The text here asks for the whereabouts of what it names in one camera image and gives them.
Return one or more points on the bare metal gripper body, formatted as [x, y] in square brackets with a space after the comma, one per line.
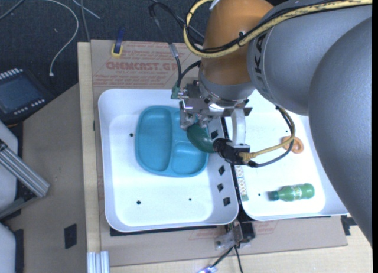
[195, 100]

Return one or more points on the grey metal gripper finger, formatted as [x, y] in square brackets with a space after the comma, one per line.
[186, 121]
[204, 121]

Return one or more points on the dark green toy vegetable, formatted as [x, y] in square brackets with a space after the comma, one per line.
[200, 141]

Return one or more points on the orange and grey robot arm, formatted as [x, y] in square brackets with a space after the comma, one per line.
[310, 68]

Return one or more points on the blue divided plate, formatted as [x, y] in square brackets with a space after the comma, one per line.
[159, 141]

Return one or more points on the brown cardboard board, red print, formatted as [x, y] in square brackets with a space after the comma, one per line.
[133, 68]

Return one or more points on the white plastic tray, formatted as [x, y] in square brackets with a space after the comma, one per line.
[165, 206]
[283, 177]

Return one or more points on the orange toy pretzel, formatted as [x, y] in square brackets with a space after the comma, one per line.
[298, 147]

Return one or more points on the green plastic bottle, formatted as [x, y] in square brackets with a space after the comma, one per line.
[295, 192]

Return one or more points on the black cylinder on white bracket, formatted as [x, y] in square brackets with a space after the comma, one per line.
[233, 150]

